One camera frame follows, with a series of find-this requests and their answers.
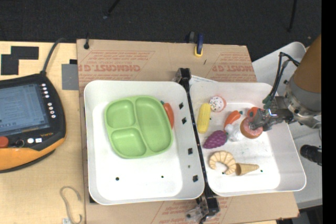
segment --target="robotic hand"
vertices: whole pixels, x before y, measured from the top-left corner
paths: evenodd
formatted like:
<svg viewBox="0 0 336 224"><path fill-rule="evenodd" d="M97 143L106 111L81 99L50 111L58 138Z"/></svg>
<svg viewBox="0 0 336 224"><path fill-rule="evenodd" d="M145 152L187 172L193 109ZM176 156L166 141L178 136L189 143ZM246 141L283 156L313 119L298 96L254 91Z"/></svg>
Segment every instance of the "robotic hand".
<svg viewBox="0 0 336 224"><path fill-rule="evenodd" d="M281 58L287 56L281 67ZM299 122L313 129L322 127L318 116L321 115L321 35L312 43L305 53L301 63L281 52L279 55L277 77L270 94L263 100L264 109L259 109L250 122L251 130L262 126L264 131L272 128L272 125L281 123ZM279 85L282 72L288 62L292 61L298 68L287 82L284 96L276 97L275 93Z"/></svg>

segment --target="ice cream cone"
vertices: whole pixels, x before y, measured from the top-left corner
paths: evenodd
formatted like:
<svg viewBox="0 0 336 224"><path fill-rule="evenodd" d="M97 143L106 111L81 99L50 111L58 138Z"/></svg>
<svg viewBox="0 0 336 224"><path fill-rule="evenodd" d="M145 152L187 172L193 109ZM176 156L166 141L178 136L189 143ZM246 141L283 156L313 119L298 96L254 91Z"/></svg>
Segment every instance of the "ice cream cone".
<svg viewBox="0 0 336 224"><path fill-rule="evenodd" d="M257 164L236 163L236 174L238 176L242 176L249 172L255 171L258 168L259 168L259 165Z"/></svg>

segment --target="yellow corn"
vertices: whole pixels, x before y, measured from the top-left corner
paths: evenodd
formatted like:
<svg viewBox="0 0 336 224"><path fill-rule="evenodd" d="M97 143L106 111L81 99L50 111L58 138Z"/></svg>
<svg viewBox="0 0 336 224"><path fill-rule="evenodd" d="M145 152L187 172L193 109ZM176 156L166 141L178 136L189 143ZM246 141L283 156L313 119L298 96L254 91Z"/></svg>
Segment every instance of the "yellow corn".
<svg viewBox="0 0 336 224"><path fill-rule="evenodd" d="M209 128L211 107L208 103L201 105L200 112L197 118L197 130L204 134Z"/></svg>

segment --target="red emergency stop button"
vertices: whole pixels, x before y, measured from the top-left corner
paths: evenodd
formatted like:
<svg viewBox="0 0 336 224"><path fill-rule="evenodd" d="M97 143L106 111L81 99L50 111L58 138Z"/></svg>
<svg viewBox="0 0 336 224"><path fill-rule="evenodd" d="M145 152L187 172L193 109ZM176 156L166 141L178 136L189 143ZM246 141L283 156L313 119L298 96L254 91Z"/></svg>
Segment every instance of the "red emergency stop button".
<svg viewBox="0 0 336 224"><path fill-rule="evenodd" d="M0 136L0 148L8 147L8 138L5 136Z"/></svg>

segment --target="display screen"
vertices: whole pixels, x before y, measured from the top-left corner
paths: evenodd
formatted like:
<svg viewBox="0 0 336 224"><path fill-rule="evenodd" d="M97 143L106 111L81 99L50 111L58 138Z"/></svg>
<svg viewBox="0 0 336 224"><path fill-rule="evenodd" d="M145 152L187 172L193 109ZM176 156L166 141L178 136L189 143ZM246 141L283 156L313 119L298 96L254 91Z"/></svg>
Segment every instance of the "display screen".
<svg viewBox="0 0 336 224"><path fill-rule="evenodd" d="M50 127L39 85L0 89L0 136Z"/></svg>

